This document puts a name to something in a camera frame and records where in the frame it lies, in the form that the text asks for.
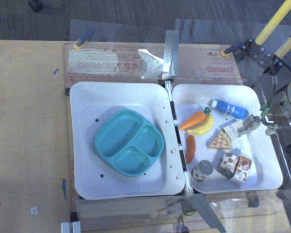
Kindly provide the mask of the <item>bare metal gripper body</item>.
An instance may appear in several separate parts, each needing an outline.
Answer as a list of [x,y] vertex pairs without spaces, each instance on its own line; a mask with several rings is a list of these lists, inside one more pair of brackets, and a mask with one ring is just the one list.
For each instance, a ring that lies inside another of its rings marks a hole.
[[266,102],[260,108],[261,122],[269,130],[291,129],[291,90],[283,90],[279,94],[282,95],[279,103]]

